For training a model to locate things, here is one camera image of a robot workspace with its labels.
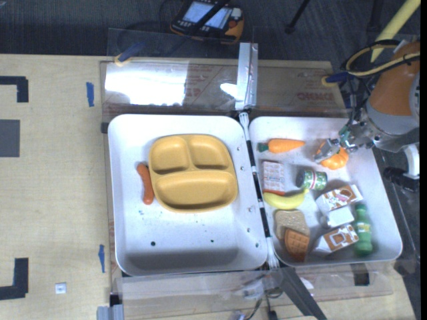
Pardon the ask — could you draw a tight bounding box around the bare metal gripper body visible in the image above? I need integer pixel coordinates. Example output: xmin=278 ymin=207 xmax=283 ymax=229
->
xmin=346 ymin=120 xmax=421 ymax=153

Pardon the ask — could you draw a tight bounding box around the orange pumpkin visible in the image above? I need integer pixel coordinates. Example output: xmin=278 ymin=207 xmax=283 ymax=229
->
xmin=315 ymin=141 xmax=350 ymax=171

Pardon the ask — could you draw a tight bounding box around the green and white can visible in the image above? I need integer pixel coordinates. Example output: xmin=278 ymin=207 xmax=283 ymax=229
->
xmin=295 ymin=168 xmax=328 ymax=191

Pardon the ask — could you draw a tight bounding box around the orange carrot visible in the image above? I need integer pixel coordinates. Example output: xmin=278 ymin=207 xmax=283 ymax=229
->
xmin=256 ymin=138 xmax=306 ymax=155

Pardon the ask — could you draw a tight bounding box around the white carton with pink print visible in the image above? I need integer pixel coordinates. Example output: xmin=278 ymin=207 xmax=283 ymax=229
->
xmin=315 ymin=184 xmax=364 ymax=213

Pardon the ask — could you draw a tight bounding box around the white and orange packet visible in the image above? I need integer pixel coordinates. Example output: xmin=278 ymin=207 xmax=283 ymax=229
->
xmin=260 ymin=160 xmax=287 ymax=196

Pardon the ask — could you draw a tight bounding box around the white plastic tray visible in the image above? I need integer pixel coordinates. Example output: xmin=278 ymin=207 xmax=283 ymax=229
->
xmin=248 ymin=115 xmax=404 ymax=268
xmin=107 ymin=113 xmax=270 ymax=277

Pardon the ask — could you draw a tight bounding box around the yellow banana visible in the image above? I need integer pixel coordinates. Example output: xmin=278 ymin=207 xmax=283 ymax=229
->
xmin=262 ymin=187 xmax=310 ymax=211

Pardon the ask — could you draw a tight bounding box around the plain white carton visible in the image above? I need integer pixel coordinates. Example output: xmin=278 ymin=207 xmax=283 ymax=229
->
xmin=325 ymin=207 xmax=355 ymax=229

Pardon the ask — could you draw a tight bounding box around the brown bread slice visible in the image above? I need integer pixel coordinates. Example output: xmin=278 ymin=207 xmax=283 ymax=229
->
xmin=274 ymin=209 xmax=311 ymax=241

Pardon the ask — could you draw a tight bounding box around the white carton with brown print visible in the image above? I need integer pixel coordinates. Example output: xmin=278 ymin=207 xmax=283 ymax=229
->
xmin=315 ymin=223 xmax=360 ymax=253

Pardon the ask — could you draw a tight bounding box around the green bottle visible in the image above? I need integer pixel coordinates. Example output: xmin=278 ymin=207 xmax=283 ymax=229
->
xmin=353 ymin=203 xmax=374 ymax=257

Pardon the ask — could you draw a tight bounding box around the orange waffle biscuit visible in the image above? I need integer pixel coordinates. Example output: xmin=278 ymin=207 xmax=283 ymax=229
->
xmin=284 ymin=228 xmax=311 ymax=263

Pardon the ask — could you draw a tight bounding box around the yellow divided plate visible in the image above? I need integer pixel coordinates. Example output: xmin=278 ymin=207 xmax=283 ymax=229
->
xmin=147 ymin=133 xmax=239 ymax=213

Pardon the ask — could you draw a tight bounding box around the orange sausage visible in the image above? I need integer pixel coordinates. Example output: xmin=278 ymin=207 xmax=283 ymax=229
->
xmin=136 ymin=163 xmax=155 ymax=206

